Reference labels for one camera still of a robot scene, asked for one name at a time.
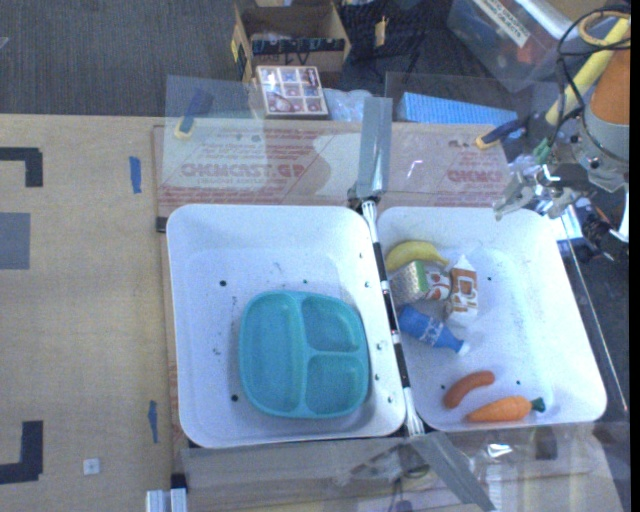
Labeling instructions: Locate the teal divided plate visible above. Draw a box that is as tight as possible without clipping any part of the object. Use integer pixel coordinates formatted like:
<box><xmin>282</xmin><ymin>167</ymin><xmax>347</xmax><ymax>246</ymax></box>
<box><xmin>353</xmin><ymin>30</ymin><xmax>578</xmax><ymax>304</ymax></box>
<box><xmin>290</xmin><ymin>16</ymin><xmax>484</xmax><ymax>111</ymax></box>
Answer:
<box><xmin>237</xmin><ymin>290</ymin><xmax>372</xmax><ymax>420</ymax></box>

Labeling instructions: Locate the blue ribbed block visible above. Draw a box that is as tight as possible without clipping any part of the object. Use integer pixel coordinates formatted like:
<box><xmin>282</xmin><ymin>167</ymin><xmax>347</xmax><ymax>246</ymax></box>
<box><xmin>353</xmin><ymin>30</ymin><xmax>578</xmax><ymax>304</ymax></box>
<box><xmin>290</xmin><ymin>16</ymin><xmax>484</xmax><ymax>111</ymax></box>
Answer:
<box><xmin>396</xmin><ymin>91</ymin><xmax>519</xmax><ymax>127</ymax></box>

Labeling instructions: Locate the white and orange carton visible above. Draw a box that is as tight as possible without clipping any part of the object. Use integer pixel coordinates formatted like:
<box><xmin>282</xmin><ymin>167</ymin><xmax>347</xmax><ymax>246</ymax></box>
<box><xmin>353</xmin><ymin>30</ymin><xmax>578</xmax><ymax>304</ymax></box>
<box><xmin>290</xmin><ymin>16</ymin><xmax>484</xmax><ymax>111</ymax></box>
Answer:
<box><xmin>443</xmin><ymin>254</ymin><xmax>481</xmax><ymax>322</ymax></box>

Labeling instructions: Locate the open brown cardboard box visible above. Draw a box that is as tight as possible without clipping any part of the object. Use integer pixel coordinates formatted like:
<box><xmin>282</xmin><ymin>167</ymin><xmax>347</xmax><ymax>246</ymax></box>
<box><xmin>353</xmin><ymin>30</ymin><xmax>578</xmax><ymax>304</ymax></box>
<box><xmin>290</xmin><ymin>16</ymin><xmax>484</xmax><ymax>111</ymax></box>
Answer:
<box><xmin>230</xmin><ymin>0</ymin><xmax>353</xmax><ymax>85</ymax></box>

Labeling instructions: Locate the blue and white bottle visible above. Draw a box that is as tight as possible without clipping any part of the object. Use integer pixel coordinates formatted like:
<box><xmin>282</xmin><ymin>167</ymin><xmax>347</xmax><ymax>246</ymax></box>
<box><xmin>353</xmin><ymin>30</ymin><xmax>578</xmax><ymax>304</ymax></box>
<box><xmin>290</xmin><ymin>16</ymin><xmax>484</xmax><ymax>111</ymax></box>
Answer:
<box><xmin>396</xmin><ymin>304</ymin><xmax>472</xmax><ymax>358</ymax></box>

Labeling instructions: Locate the orange sausage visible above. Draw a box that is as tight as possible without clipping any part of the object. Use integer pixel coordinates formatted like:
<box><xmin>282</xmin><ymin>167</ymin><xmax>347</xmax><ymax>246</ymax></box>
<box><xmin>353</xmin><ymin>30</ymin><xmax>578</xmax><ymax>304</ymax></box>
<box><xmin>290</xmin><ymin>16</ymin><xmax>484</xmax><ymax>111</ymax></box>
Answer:
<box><xmin>442</xmin><ymin>369</ymin><xmax>497</xmax><ymax>411</ymax></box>

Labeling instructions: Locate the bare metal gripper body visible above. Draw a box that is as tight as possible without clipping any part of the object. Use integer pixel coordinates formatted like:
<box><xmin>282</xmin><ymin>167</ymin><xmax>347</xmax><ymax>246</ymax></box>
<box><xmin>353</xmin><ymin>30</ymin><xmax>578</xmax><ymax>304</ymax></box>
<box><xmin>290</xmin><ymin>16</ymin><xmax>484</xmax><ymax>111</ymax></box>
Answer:
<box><xmin>535</xmin><ymin>139</ymin><xmax>629</xmax><ymax>200</ymax></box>

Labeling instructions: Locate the white plastic tray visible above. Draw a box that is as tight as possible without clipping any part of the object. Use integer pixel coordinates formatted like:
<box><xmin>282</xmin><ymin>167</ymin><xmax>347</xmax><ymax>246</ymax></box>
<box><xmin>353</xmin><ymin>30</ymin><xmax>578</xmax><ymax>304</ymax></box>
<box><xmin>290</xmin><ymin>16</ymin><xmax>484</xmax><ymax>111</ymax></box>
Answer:
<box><xmin>165</xmin><ymin>202</ymin><xmax>408</xmax><ymax>450</ymax></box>
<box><xmin>375</xmin><ymin>205</ymin><xmax>609</xmax><ymax>434</ymax></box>

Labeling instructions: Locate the brown cardboard board red print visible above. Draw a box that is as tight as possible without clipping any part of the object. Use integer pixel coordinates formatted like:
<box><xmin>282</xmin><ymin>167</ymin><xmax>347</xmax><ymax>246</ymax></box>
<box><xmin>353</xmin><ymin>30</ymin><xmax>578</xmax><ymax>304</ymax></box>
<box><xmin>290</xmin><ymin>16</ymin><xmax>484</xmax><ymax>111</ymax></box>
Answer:
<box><xmin>151</xmin><ymin>121</ymin><xmax>609</xmax><ymax>494</ymax></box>

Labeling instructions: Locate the yellow banana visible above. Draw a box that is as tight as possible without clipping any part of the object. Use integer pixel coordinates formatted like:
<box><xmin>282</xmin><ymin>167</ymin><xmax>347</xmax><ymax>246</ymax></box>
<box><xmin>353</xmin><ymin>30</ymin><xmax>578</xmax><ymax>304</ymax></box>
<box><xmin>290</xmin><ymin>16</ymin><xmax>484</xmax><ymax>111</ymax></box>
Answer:
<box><xmin>384</xmin><ymin>240</ymin><xmax>451</xmax><ymax>275</ymax></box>

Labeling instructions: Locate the orange carrot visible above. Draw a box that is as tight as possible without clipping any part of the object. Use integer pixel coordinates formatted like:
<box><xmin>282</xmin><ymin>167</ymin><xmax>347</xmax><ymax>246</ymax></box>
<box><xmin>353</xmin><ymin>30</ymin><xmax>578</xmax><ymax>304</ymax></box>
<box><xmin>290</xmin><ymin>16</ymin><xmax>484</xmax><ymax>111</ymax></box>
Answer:
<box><xmin>466</xmin><ymin>395</ymin><xmax>547</xmax><ymax>424</ymax></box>

